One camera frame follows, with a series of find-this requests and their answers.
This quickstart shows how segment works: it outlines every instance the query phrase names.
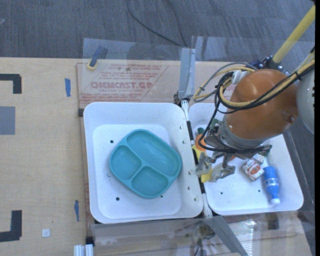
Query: brown spherical robot part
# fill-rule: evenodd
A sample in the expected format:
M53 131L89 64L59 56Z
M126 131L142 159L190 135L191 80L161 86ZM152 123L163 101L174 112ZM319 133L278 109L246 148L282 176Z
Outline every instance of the brown spherical robot part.
M255 100L286 77L282 72L273 69L251 72L237 84L230 101L241 103ZM291 84L260 106L227 114L229 130L246 140L266 139L282 134L298 116L296 92L297 86Z

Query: gray carpet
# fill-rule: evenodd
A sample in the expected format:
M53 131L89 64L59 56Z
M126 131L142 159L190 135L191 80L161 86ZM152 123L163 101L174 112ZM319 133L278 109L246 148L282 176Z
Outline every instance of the gray carpet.
M82 58L84 38L202 47L198 61L273 55L311 0L0 0L0 57ZM197 44L196 37L211 37ZM283 60L293 70L315 44L315 22ZM285 133L304 194L315 210L315 137L301 120ZM308 236L315 252L313 233Z

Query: yellow pole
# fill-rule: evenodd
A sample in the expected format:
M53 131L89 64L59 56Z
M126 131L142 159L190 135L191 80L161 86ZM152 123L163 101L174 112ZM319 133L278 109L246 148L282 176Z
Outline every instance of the yellow pole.
M307 28L316 18L316 5L314 4L311 9L306 13L300 23L296 26L291 35L287 38L281 48L273 56L272 60L274 63L281 63L284 57L287 55L289 50L294 46L298 39L303 35Z

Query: water bottle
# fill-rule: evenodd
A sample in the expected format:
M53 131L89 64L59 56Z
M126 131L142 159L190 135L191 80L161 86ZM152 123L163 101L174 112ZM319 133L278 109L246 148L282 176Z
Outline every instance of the water bottle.
M264 170L264 185L268 194L271 196L271 204L280 204L280 199L278 196L279 192L279 182L276 175L276 169L272 166L267 166L263 168Z

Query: white bottle cap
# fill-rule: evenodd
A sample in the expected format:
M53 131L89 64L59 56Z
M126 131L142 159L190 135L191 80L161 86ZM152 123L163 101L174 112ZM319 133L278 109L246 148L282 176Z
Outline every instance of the white bottle cap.
M271 204L273 204L274 206L280 204L280 199L279 199L279 198L273 198L273 199L271 199Z

